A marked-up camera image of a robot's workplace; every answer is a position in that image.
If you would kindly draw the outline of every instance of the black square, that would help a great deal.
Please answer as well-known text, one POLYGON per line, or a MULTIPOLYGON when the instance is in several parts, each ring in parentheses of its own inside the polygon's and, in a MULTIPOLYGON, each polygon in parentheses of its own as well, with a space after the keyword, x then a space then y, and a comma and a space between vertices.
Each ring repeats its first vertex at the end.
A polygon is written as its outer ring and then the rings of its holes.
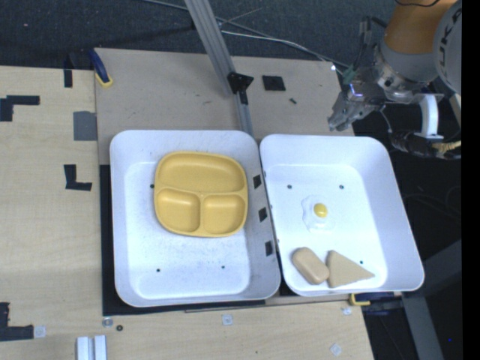
POLYGON ((286 91, 284 79, 280 76, 262 76, 266 91, 286 91))

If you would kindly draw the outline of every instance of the yellow plate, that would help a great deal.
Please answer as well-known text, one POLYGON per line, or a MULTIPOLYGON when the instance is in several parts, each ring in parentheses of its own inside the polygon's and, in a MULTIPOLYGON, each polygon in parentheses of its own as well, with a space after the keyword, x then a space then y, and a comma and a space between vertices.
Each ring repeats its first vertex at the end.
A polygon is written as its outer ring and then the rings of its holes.
POLYGON ((157 219, 170 232, 230 236, 247 219, 245 171, 236 160, 222 154, 167 154, 155 172, 154 205, 157 219))

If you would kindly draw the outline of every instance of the beige board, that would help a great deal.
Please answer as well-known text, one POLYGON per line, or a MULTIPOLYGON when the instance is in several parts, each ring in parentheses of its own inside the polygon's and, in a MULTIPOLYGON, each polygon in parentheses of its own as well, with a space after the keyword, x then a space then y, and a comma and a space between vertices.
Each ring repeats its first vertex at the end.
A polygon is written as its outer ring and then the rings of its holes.
MULTIPOLYGON (((96 49, 113 84, 96 83, 100 164, 110 162, 112 138, 127 129, 240 129, 233 97, 223 95, 207 55, 96 49)), ((232 57, 247 90, 253 135, 336 134, 327 118, 340 86, 332 63, 232 57), (266 91, 262 76, 282 77, 286 91, 266 91)))
POLYGON ((93 73, 74 70, 65 88, 62 70, 0 67, 0 81, 0 98, 41 99, 0 122, 0 301, 10 302, 9 326, 46 328, 1 343, 0 359, 74 359, 76 338, 92 335, 106 335, 109 359, 330 359, 334 344, 373 359, 362 311, 345 315, 345 301, 114 316, 104 328, 97 143, 73 134, 73 113, 95 111, 93 73), (64 164, 91 191, 65 190, 64 164))

